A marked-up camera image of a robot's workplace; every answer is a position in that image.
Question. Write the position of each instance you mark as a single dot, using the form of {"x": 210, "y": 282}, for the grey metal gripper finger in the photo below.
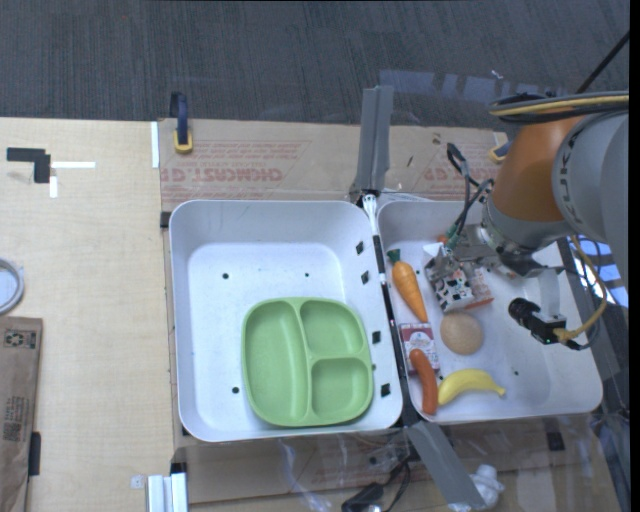
{"x": 443, "y": 265}

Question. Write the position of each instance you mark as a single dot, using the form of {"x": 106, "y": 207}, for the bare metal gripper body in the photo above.
{"x": 481, "y": 246}

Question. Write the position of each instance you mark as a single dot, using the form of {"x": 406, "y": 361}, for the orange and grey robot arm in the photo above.
{"x": 575, "y": 170}

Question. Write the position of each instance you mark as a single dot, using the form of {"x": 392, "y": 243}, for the cow print carton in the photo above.
{"x": 456, "y": 292}

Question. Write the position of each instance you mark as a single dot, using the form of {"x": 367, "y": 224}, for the orange carrot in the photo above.
{"x": 409, "y": 287}

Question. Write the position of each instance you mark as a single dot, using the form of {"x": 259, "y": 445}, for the white and orange packet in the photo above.
{"x": 482, "y": 287}

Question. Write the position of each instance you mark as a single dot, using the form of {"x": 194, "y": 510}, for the tan round bread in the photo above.
{"x": 461, "y": 333}

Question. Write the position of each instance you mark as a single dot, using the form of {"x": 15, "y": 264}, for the red and white packet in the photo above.
{"x": 419, "y": 337}

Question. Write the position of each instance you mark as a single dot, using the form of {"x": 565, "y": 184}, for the yellow banana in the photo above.
{"x": 467, "y": 382}

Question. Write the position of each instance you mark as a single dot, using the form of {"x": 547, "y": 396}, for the orange-red sausage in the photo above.
{"x": 428, "y": 387}

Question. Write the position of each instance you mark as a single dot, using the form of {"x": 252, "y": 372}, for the white plastic tray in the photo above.
{"x": 210, "y": 320}
{"x": 540, "y": 375}

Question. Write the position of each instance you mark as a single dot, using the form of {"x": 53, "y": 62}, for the brown cardboard board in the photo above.
{"x": 310, "y": 155}

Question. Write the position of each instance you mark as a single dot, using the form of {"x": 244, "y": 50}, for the green divided plate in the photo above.
{"x": 280, "y": 360}

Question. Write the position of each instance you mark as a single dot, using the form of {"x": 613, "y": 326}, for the white crumpled paper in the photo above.
{"x": 487, "y": 482}

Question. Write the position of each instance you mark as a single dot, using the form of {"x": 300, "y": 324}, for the brown paper bag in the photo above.
{"x": 17, "y": 400}

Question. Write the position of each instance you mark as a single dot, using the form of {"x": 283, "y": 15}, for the black cylinder on white bracket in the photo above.
{"x": 545, "y": 325}

